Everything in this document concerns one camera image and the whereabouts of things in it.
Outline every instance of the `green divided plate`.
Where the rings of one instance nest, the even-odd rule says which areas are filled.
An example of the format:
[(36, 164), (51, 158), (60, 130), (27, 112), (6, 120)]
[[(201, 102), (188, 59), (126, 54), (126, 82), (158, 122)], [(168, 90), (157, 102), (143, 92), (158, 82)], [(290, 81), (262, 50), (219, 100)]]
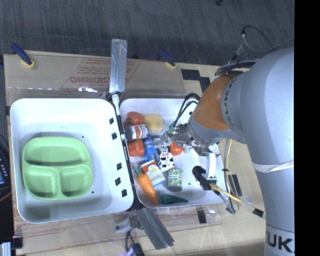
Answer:
[(71, 137), (37, 137), (22, 152), (25, 189), (37, 199), (78, 198), (92, 186), (92, 162), (87, 146)]

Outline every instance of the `can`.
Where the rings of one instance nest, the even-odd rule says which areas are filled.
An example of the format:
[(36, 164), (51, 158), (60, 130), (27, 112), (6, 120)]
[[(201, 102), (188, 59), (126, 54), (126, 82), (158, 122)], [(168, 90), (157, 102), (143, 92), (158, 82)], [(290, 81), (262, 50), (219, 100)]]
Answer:
[(172, 167), (168, 170), (167, 189), (171, 192), (182, 190), (183, 170)]
[(125, 137), (128, 141), (144, 139), (148, 136), (148, 128), (145, 124), (135, 124), (125, 128)]

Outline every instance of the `plastic tray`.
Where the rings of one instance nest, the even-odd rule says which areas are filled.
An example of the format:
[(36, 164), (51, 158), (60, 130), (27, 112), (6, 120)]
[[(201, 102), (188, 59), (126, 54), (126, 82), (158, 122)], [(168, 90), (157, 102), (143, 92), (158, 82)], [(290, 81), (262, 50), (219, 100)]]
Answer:
[(43, 200), (78, 198), (92, 185), (87, 146), (70, 137), (37, 137), (22, 152), (23, 183), (29, 194)]
[[(10, 108), (12, 159), (17, 209), (30, 223), (108, 215), (128, 210), (134, 200), (126, 157), (113, 106), (103, 99), (25, 98)], [(41, 137), (82, 141), (92, 163), (92, 186), (78, 198), (43, 200), (23, 182), (22, 154)]]
[[(126, 120), (127, 114), (131, 111), (138, 112), (142, 115), (160, 115), (163, 119), (163, 129), (161, 131), (150, 131), (152, 137), (156, 139), (157, 137), (160, 137), (166, 130), (168, 130), (169, 125), (177, 118), (178, 111), (183, 101), (183, 99), (178, 98), (130, 98), (121, 103), (120, 114), (123, 121)], [(190, 117), (189, 112), (191, 112), (195, 106), (195, 104), (192, 104), (187, 111), (184, 112), (179, 119), (178, 124), (185, 124), (188, 122)], [(216, 154), (210, 154), (210, 156), (199, 156), (194, 150), (191, 150), (188, 153), (172, 156), (174, 166), (183, 170), (182, 191), (169, 191), (167, 189), (166, 181), (154, 187), (158, 198), (161, 194), (169, 194), (187, 199), (188, 202), (180, 202), (169, 205), (155, 205), (138, 185), (136, 181), (137, 175), (134, 173), (133, 177), (137, 195), (141, 203), (149, 208), (199, 206), (222, 203), (223, 200), (215, 193), (210, 190), (203, 190), (200, 186), (200, 183), (192, 174), (192, 169), (194, 166), (202, 166), (204, 169), (206, 169), (207, 173), (210, 172), (211, 174), (214, 174), (217, 178), (217, 185), (223, 190), (226, 190), (224, 172), (221, 171), (224, 167), (218, 146), (215, 144), (210, 149)], [(130, 156), (129, 159), (132, 170), (145, 161), (144, 157), (137, 156)], [(164, 171), (163, 175), (167, 179), (168, 171)]]

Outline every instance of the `gray carpet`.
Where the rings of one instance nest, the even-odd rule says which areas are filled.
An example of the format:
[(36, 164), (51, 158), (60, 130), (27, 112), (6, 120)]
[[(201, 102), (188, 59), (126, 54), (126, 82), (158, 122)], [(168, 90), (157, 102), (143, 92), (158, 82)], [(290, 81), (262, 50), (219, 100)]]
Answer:
[[(26, 50), (110, 56), (112, 38), (128, 42), (128, 57), (155, 60), (159, 49), (176, 62), (226, 64), (240, 44), (242, 28), (262, 31), (271, 45), (295, 34), (294, 0), (0, 0), (0, 54), (17, 43)], [(270, 47), (256, 30), (248, 44)], [(293, 46), (294, 40), (273, 50)], [(244, 45), (240, 61), (267, 52)], [(5, 81), (0, 70), (0, 134), (7, 137)], [(6, 146), (0, 139), (0, 146)]]

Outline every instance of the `green can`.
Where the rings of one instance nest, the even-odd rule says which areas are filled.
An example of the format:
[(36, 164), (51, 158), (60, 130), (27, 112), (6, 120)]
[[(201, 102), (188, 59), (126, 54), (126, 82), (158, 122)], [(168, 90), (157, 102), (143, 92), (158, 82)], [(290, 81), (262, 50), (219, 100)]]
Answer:
[(184, 171), (172, 167), (168, 170), (167, 189), (171, 192), (179, 192), (182, 190), (182, 180)]

